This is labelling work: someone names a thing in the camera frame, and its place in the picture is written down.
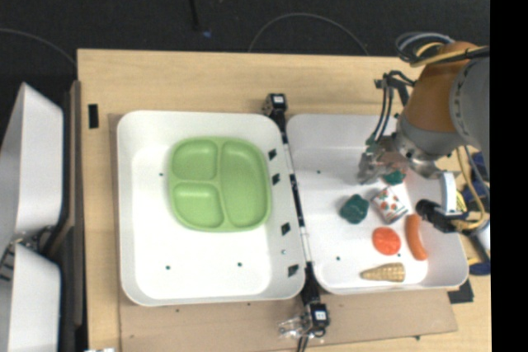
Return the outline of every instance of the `green toy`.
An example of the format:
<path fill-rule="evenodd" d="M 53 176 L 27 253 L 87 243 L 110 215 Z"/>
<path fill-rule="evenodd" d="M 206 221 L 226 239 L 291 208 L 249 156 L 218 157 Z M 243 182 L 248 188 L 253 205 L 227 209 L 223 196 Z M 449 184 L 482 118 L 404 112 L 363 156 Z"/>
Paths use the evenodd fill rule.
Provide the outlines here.
<path fill-rule="evenodd" d="M 389 185 L 394 186 L 403 183 L 403 179 L 405 179 L 405 176 L 406 174 L 403 171 L 397 170 L 393 171 L 392 173 L 389 173 L 388 175 L 384 175 L 383 179 Z"/>
<path fill-rule="evenodd" d="M 271 212 L 266 159 L 238 138 L 189 138 L 170 154 L 172 211 L 188 228 L 237 232 L 263 224 Z"/>
<path fill-rule="evenodd" d="M 349 223 L 358 224 L 366 217 L 369 209 L 369 202 L 361 198 L 360 195 L 354 194 L 339 210 L 339 215 L 345 218 Z"/>

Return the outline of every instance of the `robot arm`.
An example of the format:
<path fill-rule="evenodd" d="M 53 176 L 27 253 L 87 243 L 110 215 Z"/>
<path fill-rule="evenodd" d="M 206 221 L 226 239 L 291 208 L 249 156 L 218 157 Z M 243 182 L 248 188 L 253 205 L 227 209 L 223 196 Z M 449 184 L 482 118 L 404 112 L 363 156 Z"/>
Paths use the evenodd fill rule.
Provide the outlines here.
<path fill-rule="evenodd" d="M 404 108 L 393 134 L 384 136 L 383 130 L 377 134 L 378 125 L 367 140 L 360 182 L 371 183 L 381 176 L 397 181 L 394 174 L 404 176 L 408 167 L 426 178 L 446 179 L 446 172 L 438 169 L 435 161 L 469 145 L 482 151 L 489 177 L 489 47 L 443 35 L 411 33 L 405 35 L 398 51 L 412 67 L 425 64 L 425 68 L 415 82 L 399 71 L 391 71 L 377 82 L 377 87 L 384 89 L 380 123 L 389 118 L 394 89 L 398 89 Z M 410 96 L 402 96 L 404 85 L 412 86 Z M 445 204 L 426 200 L 418 210 L 444 232 L 479 229 L 480 223 L 450 220 L 446 217 L 450 211 Z"/>
<path fill-rule="evenodd" d="M 477 46 L 449 43 L 438 56 L 467 49 Z M 482 151 L 489 174 L 489 57 L 426 65 L 398 119 L 394 147 L 425 177 L 463 145 Z"/>

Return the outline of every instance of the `wire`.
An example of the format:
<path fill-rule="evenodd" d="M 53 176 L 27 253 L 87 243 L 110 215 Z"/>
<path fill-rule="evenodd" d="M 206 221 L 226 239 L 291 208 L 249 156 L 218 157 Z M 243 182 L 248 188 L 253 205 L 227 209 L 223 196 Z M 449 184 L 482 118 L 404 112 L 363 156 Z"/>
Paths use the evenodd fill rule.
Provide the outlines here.
<path fill-rule="evenodd" d="M 423 45 L 422 47 L 420 47 L 417 51 L 416 51 L 416 55 L 418 57 L 422 56 L 426 51 L 428 51 L 429 49 L 432 49 L 433 47 L 441 47 L 442 45 L 444 45 L 443 43 L 440 43 L 440 42 L 436 42 L 436 43 L 428 43 L 426 45 Z"/>
<path fill-rule="evenodd" d="M 466 155 L 468 156 L 469 165 L 473 169 L 473 173 L 475 174 L 475 176 L 476 176 L 476 178 L 478 180 L 478 183 L 480 183 L 480 185 L 484 188 L 484 191 L 486 192 L 486 197 L 488 198 L 488 203 L 491 206 L 491 198 L 490 198 L 491 195 L 489 193 L 488 185 L 486 185 L 486 183 L 484 182 L 484 179 L 482 178 L 482 175 L 480 174 L 479 168 L 477 167 L 474 159 L 471 157 L 471 153 L 469 152 L 469 148 L 467 146 L 464 146 L 464 150 L 465 150 Z"/>
<path fill-rule="evenodd" d="M 402 81 L 406 82 L 411 87 L 414 87 L 416 85 L 416 81 L 413 81 L 410 77 L 405 75 L 402 71 L 390 71 L 389 72 L 389 76 L 392 77 L 394 75 L 399 76 L 402 79 Z"/>
<path fill-rule="evenodd" d="M 468 172 L 465 170 L 464 164 L 462 163 L 462 157 L 460 156 L 460 148 L 456 149 L 456 156 L 458 158 L 460 170 L 462 171 L 462 175 L 464 176 L 465 182 L 468 185 L 468 188 L 471 191 L 472 196 L 477 202 L 478 210 L 480 211 L 480 218 L 475 222 L 467 222 L 465 220 L 459 220 L 459 219 L 452 221 L 453 225 L 457 228 L 457 230 L 462 232 L 464 230 L 474 230 L 474 229 L 479 228 L 482 225 L 482 223 L 484 223 L 484 221 L 486 220 L 486 210 L 484 209 L 484 205 L 482 204 L 482 201 L 480 200 L 480 197 L 477 194 L 477 191 L 473 187 L 473 184 L 471 183 Z"/>
<path fill-rule="evenodd" d="M 401 34 L 396 39 L 395 46 L 398 56 L 404 62 L 412 63 L 420 59 L 418 52 L 423 53 L 421 47 L 424 45 L 430 45 L 431 43 L 445 45 L 453 42 L 455 41 L 448 35 L 436 32 L 414 31 Z"/>
<path fill-rule="evenodd" d="M 454 62 L 456 60 L 463 59 L 474 59 L 489 56 L 489 47 L 473 47 L 472 49 L 456 50 L 455 52 L 449 52 L 445 54 L 438 54 L 427 59 L 418 60 L 417 62 L 411 63 L 411 68 L 417 68 L 419 66 L 434 64 L 434 63 L 445 63 Z"/>
<path fill-rule="evenodd" d="M 56 52 L 59 52 L 62 54 L 75 68 L 77 67 L 77 62 L 75 62 L 75 59 L 72 58 L 69 54 L 67 54 L 64 50 L 62 50 L 57 45 L 54 45 L 48 40 L 43 39 L 42 37 L 39 37 L 38 35 L 30 34 L 29 32 L 25 31 L 19 31 L 19 30 L 12 30 L 11 28 L 0 28 L 0 32 L 3 32 L 5 34 L 13 34 L 13 35 L 19 35 L 21 37 L 26 37 L 32 40 L 39 41 L 40 43 L 47 45 L 51 49 L 55 50 Z"/>
<path fill-rule="evenodd" d="M 388 95 L 389 95 L 389 105 L 387 106 L 387 113 L 385 114 L 385 122 L 383 123 L 383 128 L 381 128 L 381 131 L 379 132 L 377 142 L 381 140 L 381 137 L 383 137 L 383 134 L 385 133 L 385 130 L 387 129 L 387 123 L 389 122 L 390 118 L 390 112 L 393 107 L 393 97 L 394 97 L 394 90 L 392 87 L 389 87 Z"/>
<path fill-rule="evenodd" d="M 281 16 L 278 16 L 277 18 L 274 18 L 272 19 L 271 21 L 269 21 L 267 24 L 265 24 L 258 32 L 257 32 L 257 35 L 255 35 L 255 37 L 253 38 L 253 41 L 251 42 L 251 44 L 249 45 L 249 48 L 247 49 L 248 52 L 251 52 L 253 50 L 253 47 L 255 46 L 255 43 L 257 42 L 258 38 L 262 35 L 262 33 L 267 30 L 270 26 L 272 26 L 273 24 L 275 24 L 276 22 L 278 21 L 281 21 L 283 19 L 288 19 L 288 18 L 293 18 L 293 17 L 305 17 L 305 18 L 313 18 L 313 19 L 318 19 L 320 21 L 324 21 L 324 22 L 327 22 L 328 24 L 331 24 L 333 26 L 336 26 L 337 28 L 339 28 L 340 30 L 344 31 L 345 33 L 347 33 L 356 43 L 357 45 L 361 48 L 361 50 L 363 51 L 363 53 L 366 55 L 366 56 L 370 56 L 368 50 L 366 49 L 366 47 L 363 45 L 363 43 L 354 35 L 352 34 L 347 28 L 345 28 L 344 26 L 342 26 L 341 24 L 339 24 L 338 22 L 335 22 L 329 18 L 326 18 L 325 16 L 320 16 L 320 15 L 316 15 L 314 13 L 307 13 L 307 12 L 292 12 L 292 13 L 286 13 L 285 15 L 281 15 Z"/>
<path fill-rule="evenodd" d="M 322 337 L 324 337 L 326 334 L 327 334 L 327 329 L 325 328 L 322 328 L 318 331 L 312 331 L 312 334 L 314 337 L 317 337 L 318 339 L 321 339 Z"/>
<path fill-rule="evenodd" d="M 376 125 L 374 132 L 372 132 L 372 135 L 369 138 L 369 139 L 372 139 L 373 141 L 376 139 L 378 130 L 380 130 L 381 122 L 383 122 L 383 118 L 385 116 L 386 107 L 387 107 L 387 87 L 383 87 L 383 103 L 381 105 L 381 113 L 379 114 L 378 124 Z"/>
<path fill-rule="evenodd" d="M 309 335 L 301 336 L 299 338 L 299 343 L 297 344 L 297 352 L 304 352 L 308 344 Z"/>

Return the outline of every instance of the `white container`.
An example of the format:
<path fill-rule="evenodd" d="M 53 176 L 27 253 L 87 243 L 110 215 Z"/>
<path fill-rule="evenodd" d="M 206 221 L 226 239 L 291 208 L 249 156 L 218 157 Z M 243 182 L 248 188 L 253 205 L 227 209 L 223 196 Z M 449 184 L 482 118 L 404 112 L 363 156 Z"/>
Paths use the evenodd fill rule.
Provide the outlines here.
<path fill-rule="evenodd" d="M 59 221 L 63 112 L 23 83 L 0 150 L 0 252 Z"/>
<path fill-rule="evenodd" d="M 14 246 L 13 267 L 11 280 L 0 279 L 0 350 L 56 352 L 59 267 L 21 244 Z"/>
<path fill-rule="evenodd" d="M 460 235 L 443 233 L 422 222 L 420 232 L 428 259 L 414 260 L 405 239 L 405 216 L 388 225 L 370 204 L 365 220 L 355 225 L 339 216 L 339 209 L 354 194 L 371 199 L 386 184 L 360 185 L 357 180 L 361 154 L 378 116 L 297 115 L 287 125 L 290 152 L 297 179 L 304 222 L 309 234 L 313 270 L 317 281 L 330 293 L 366 293 L 387 289 L 449 288 L 468 277 Z M 391 120 L 387 134 L 394 131 Z M 420 199 L 442 202 L 441 180 L 428 180 L 414 171 L 404 183 L 392 187 L 411 211 Z M 392 228 L 402 246 L 396 256 L 374 249 L 372 232 Z M 360 272 L 390 262 L 401 262 L 406 278 L 401 284 L 364 280 Z"/>
<path fill-rule="evenodd" d="M 200 136 L 253 143 L 266 157 L 269 176 L 280 175 L 271 184 L 271 215 L 264 224 L 245 232 L 201 232 L 178 222 L 168 198 L 169 152 Z M 120 278 L 132 301 L 155 306 L 299 293 L 304 253 L 282 145 L 275 123 L 263 115 L 135 111 L 120 120 Z M 271 150 L 276 156 L 270 160 Z M 290 230 L 283 235 L 285 224 Z"/>
<path fill-rule="evenodd" d="M 373 206 L 358 225 L 339 216 L 338 210 L 353 194 L 369 199 L 384 187 L 381 182 L 359 185 L 356 179 L 376 121 L 377 116 L 295 116 L 287 126 L 290 157 L 278 127 L 263 115 L 170 111 L 125 115 L 117 127 L 123 290 L 132 301 L 147 306 L 286 299 L 302 289 L 306 260 L 313 262 L 321 286 L 336 294 L 462 284 L 468 266 L 458 234 L 444 234 L 423 223 L 429 258 L 416 261 L 405 241 L 402 218 L 390 225 L 401 237 L 401 250 L 398 256 L 387 257 L 372 247 L 372 231 L 386 226 Z M 276 151 L 274 159 L 266 160 L 269 175 L 280 174 L 280 183 L 271 187 L 272 210 L 266 223 L 247 232 L 218 233 L 189 229 L 177 221 L 167 190 L 169 152 L 174 144 L 200 136 L 241 138 L 266 157 Z M 304 242 L 290 185 L 294 171 L 307 232 Z M 394 190 L 412 206 L 409 213 L 421 198 L 441 202 L 441 183 L 413 172 Z M 285 223 L 290 230 L 283 235 Z M 360 278 L 361 271 L 391 261 L 405 265 L 402 283 Z"/>

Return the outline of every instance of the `waffle cone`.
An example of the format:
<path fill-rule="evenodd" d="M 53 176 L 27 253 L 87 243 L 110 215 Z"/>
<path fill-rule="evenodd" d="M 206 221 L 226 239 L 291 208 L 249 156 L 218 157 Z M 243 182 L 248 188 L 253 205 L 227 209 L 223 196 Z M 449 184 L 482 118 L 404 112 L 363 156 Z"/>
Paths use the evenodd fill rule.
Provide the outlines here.
<path fill-rule="evenodd" d="M 403 282 L 405 280 L 405 267 L 402 263 L 383 264 L 372 269 L 362 271 L 361 278 L 387 282 Z"/>

